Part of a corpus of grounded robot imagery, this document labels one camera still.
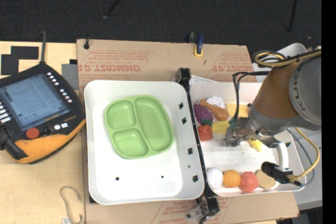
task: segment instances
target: black connector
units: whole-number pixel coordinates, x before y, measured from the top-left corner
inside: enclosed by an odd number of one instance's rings
[[[288,175],[293,174],[293,170],[285,168],[281,169],[279,165],[270,162],[264,162],[261,165],[261,170],[268,176],[274,178],[277,182],[281,184],[291,183],[289,181]]]

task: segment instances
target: green plate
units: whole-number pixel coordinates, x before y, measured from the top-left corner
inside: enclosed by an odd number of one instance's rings
[[[110,103],[105,123],[115,150],[124,158],[149,157],[168,150],[174,131],[162,103],[137,95]]]

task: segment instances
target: yellow cable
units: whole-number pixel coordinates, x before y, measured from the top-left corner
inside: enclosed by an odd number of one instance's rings
[[[315,148],[317,156],[316,156],[315,162],[306,171],[304,171],[302,174],[300,174],[298,176],[288,175],[287,178],[291,182],[294,182],[295,180],[299,180],[302,176],[304,176],[304,175],[308,174],[309,172],[311,172],[316,167],[316,165],[318,164],[318,162],[320,160],[320,156],[321,156],[318,147],[304,133],[302,133],[302,131],[300,129],[298,129],[296,127],[295,130],[297,130],[299,132],[299,134],[301,134],[313,146],[313,148]]]
[[[289,64],[297,62],[297,61],[302,61],[302,60],[305,60],[305,59],[316,57],[318,55],[321,55],[321,52],[322,52],[322,50],[319,50],[319,51],[313,52],[311,54],[304,55],[304,56],[298,56],[297,58],[290,59],[290,60],[285,60],[284,57],[282,57],[280,55],[277,55],[277,54],[272,54],[272,53],[269,53],[269,52],[261,52],[261,53],[255,55],[254,61],[255,61],[255,63],[257,63],[258,65],[261,65],[261,66],[280,67],[280,66],[289,65]],[[277,57],[280,60],[285,60],[285,61],[282,61],[282,62],[264,62],[264,61],[262,61],[262,60],[259,59],[261,56],[264,56],[264,55],[269,55],[269,56]]]

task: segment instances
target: white egg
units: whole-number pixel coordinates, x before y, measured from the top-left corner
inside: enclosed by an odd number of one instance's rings
[[[212,167],[206,172],[210,188],[213,190],[220,189],[223,184],[223,171],[216,167]]]

